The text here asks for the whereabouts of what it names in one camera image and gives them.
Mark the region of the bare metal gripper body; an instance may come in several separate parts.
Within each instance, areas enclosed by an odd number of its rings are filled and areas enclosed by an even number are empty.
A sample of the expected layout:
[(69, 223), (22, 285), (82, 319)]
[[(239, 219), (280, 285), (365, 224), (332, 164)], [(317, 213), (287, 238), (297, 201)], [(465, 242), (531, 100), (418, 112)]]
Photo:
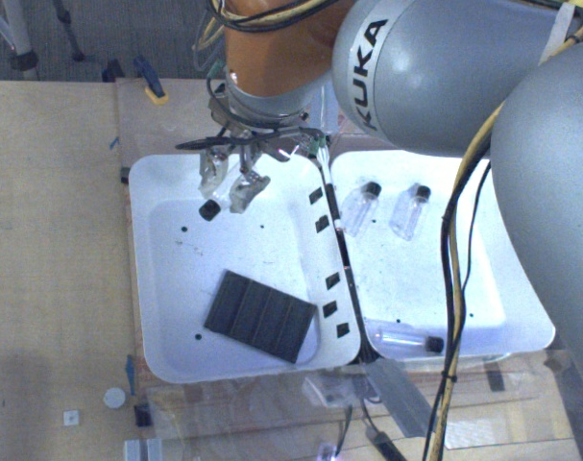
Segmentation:
[(222, 132), (206, 139), (205, 151), (217, 159), (238, 154), (245, 170), (262, 155), (286, 162), (294, 154), (315, 158), (321, 148), (321, 131), (308, 126), (305, 112), (253, 119), (227, 99), (210, 99), (208, 106)]

